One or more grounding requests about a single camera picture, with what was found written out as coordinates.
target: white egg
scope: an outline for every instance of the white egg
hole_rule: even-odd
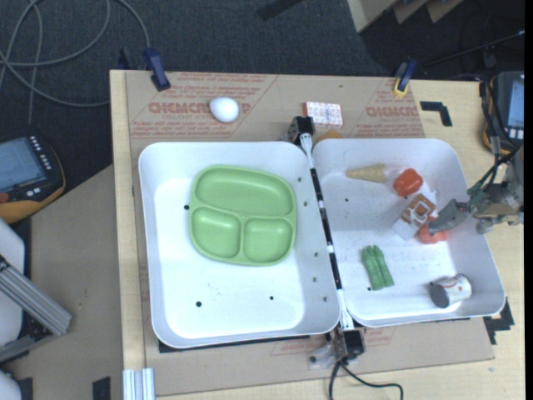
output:
[[[219,122],[231,123],[239,117],[239,104],[231,97],[216,97],[209,102],[209,108]]]

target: orange object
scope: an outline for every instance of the orange object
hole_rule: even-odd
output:
[[[445,242],[448,239],[448,232],[446,230],[436,232],[433,235],[430,234],[427,224],[431,221],[435,221],[435,219],[435,217],[427,218],[427,222],[420,227],[420,230],[418,230],[418,237],[420,238],[421,242],[425,244],[434,244],[438,242]]]
[[[411,195],[412,193],[416,193],[423,183],[424,180],[416,172],[416,170],[413,168],[408,168],[404,170],[399,177],[396,178],[392,187],[402,197],[406,197]]]

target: green divided plate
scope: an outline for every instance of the green divided plate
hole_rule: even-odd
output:
[[[256,266],[278,263],[291,253],[296,236],[292,187],[267,172],[208,167],[192,184],[189,235],[208,258]]]

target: tin can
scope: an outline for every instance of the tin can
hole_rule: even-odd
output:
[[[446,308],[472,296],[470,280],[464,274],[446,278],[431,284],[433,303],[439,308]]]

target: cable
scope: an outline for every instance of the cable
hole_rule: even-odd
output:
[[[364,381],[360,377],[358,377],[355,373],[351,372],[350,369],[348,369],[348,366],[342,360],[339,360],[338,362],[336,362],[335,365],[333,366],[333,370],[331,371],[330,383],[329,383],[329,388],[328,388],[330,400],[333,400],[333,383],[335,382],[335,378],[336,378],[336,375],[339,372],[339,368],[343,368],[346,371],[346,373],[348,373],[348,375],[350,375],[352,378],[356,379],[359,383],[362,383],[363,385],[367,385],[368,387],[371,387],[371,388],[391,388],[391,387],[398,388],[400,390],[400,400],[403,400],[403,387],[400,384],[398,384],[398,383],[383,383],[383,384],[379,384],[379,383],[371,383],[371,382],[368,383],[367,381]]]
[[[40,13],[40,11],[38,9],[38,6],[37,6],[37,4],[42,2],[43,0],[28,0],[28,1],[29,1],[29,4],[26,6],[25,10],[22,12],[22,15],[18,19],[17,25],[16,25],[16,27],[13,30],[11,39],[10,39],[8,47],[7,47],[6,54],[4,55],[4,53],[2,53],[2,51],[0,51],[0,66],[2,66],[2,69],[0,71],[0,91],[2,90],[2,84],[3,84],[3,79],[5,78],[6,70],[8,70],[20,83],[22,83],[26,88],[28,88],[30,90],[28,124],[31,124],[31,122],[32,122],[33,95],[35,93],[37,95],[49,100],[49,101],[52,101],[52,102],[55,102],[55,103],[59,103],[61,105],[66,105],[66,106],[69,106],[69,107],[75,107],[75,108],[95,108],[95,107],[101,107],[101,106],[104,106],[104,105],[108,105],[109,104],[108,100],[102,101],[102,102],[93,102],[93,103],[79,103],[79,102],[64,101],[64,100],[62,100],[60,98],[53,97],[50,94],[45,93],[42,90],[36,88],[35,87],[35,82],[36,82],[36,78],[37,78],[37,68],[49,67],[49,66],[52,66],[52,65],[57,65],[59,63],[64,63],[64,62],[67,62],[67,61],[71,61],[74,58],[77,58],[80,55],[82,55],[83,53],[87,52],[89,49],[91,49],[102,38],[103,34],[107,30],[107,27],[108,27],[109,22],[110,22],[110,17],[111,17],[111,8],[110,8],[109,0],[106,0],[107,14],[106,14],[106,19],[104,21],[104,24],[102,25],[102,28],[101,28],[100,32],[97,34],[97,36],[88,45],[86,45],[82,49],[80,49],[77,52],[74,52],[74,53],[72,53],[70,55],[67,55],[67,56],[64,56],[64,57],[58,57],[58,58],[55,58],[53,60],[44,61],[44,62],[39,60],[40,56],[41,56],[43,30],[42,30],[42,15],[41,15],[41,13]],[[146,47],[149,48],[150,47],[150,38],[149,38],[149,35],[148,35],[147,28],[146,28],[144,22],[142,21],[141,17],[138,15],[138,13],[135,11],[135,9],[133,9],[133,7],[130,6],[125,0],[114,0],[114,1],[116,1],[116,2],[120,3],[121,5],[123,5],[134,16],[134,18],[137,20],[137,22],[141,26],[142,32],[144,34]],[[11,57],[12,48],[14,46],[15,40],[17,38],[17,35],[20,32],[20,29],[21,29],[21,26],[22,26],[24,20],[27,18],[27,15],[32,10],[34,10],[36,12],[36,14],[37,14],[37,20],[38,20],[38,26],[39,26],[38,27],[39,28],[39,35],[38,35],[38,40],[37,40],[37,51],[36,51],[36,55],[35,55],[35,58],[34,58],[34,62],[11,62],[11,61],[9,61],[9,58]],[[31,82],[28,82],[24,77],[22,77],[20,75],[20,73],[17,71],[16,68],[32,68],[33,72],[32,72],[32,80],[31,80]]]

